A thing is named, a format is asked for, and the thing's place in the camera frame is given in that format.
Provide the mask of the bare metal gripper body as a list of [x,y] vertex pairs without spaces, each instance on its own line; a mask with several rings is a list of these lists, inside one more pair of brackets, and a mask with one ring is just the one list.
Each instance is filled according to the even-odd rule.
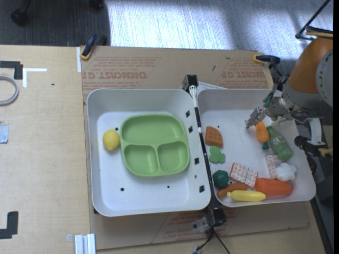
[[291,111],[294,103],[289,98],[273,96],[264,103],[265,114],[272,120],[292,120]]

